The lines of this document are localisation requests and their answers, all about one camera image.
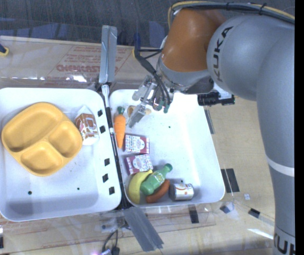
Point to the yellow banana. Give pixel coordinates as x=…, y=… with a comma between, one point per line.
x=134, y=187

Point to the green bottle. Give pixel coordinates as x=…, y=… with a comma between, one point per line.
x=153, y=182

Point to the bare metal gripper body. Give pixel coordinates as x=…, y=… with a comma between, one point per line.
x=152, y=94

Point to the tan biscuit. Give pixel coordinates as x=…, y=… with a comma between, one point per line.
x=130, y=110

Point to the brown and white carton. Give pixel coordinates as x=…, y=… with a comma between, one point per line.
x=88, y=127

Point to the brown cardboard board, red print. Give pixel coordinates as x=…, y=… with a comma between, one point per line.
x=48, y=60

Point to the red and white carton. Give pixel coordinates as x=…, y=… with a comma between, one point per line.
x=137, y=144
x=138, y=164

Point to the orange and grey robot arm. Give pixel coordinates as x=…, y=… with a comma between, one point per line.
x=247, y=62

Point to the yellow divided plate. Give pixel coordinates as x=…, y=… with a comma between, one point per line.
x=35, y=131

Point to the black cylinder on white bracket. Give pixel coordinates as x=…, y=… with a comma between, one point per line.
x=213, y=99

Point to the silver and orange can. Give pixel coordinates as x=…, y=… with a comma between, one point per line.
x=181, y=192

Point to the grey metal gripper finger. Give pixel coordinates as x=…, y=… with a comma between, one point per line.
x=138, y=114
x=138, y=92

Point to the orange sausage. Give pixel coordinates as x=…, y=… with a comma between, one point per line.
x=161, y=191

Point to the orange carrot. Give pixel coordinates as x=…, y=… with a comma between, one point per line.
x=119, y=129

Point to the white plastic tray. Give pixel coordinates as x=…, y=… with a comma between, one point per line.
x=61, y=195
x=184, y=147

